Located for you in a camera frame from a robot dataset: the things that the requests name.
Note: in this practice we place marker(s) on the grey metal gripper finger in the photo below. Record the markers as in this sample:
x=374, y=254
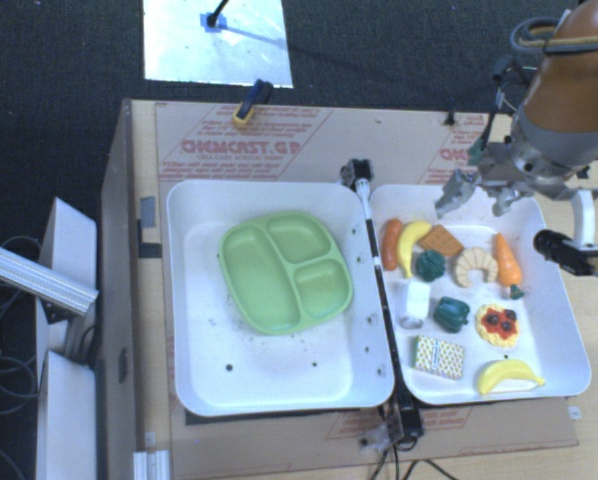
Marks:
x=454, y=193
x=505, y=202

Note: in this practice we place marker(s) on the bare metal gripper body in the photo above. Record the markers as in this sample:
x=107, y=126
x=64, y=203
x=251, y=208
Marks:
x=509, y=168

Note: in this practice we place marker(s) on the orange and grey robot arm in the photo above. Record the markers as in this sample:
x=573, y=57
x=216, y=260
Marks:
x=569, y=83

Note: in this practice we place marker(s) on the brown waffle biscuit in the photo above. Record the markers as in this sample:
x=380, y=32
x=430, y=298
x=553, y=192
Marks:
x=441, y=241

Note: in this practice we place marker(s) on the orange carrot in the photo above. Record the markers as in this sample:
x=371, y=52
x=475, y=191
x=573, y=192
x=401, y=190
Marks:
x=506, y=263

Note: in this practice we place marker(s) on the tan croissant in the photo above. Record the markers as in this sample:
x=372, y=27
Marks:
x=471, y=263

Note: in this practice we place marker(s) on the yellow banana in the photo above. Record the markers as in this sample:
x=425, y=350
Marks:
x=504, y=374
x=408, y=248

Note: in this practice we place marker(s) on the green broccoli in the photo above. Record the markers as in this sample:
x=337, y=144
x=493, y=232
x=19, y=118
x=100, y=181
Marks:
x=430, y=266

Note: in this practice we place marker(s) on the orange sausage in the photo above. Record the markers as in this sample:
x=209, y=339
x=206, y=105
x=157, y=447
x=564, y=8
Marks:
x=391, y=245

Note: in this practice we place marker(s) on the white plastic bottle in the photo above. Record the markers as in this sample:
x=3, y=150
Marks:
x=416, y=303

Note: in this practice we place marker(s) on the green bell pepper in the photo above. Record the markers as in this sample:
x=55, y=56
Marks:
x=451, y=314

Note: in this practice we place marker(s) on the thin black and white rod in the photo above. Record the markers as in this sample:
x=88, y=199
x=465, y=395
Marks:
x=383, y=293

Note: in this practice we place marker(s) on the yellow pizza with red sauce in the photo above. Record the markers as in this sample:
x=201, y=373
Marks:
x=496, y=325

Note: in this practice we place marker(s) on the white plastic tray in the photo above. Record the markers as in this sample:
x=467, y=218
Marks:
x=214, y=363
x=554, y=338

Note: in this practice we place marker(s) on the brown cardboard board red print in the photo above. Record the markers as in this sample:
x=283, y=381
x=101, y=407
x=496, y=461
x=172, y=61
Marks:
x=299, y=138

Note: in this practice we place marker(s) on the yellow patterned carton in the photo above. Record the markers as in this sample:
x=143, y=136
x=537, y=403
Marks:
x=438, y=357

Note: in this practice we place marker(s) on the green divided plate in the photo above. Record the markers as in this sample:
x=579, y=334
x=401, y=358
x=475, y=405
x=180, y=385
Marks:
x=259, y=268

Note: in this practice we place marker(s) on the black cylinder on white bracket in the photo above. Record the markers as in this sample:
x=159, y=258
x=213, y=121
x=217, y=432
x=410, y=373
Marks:
x=564, y=250

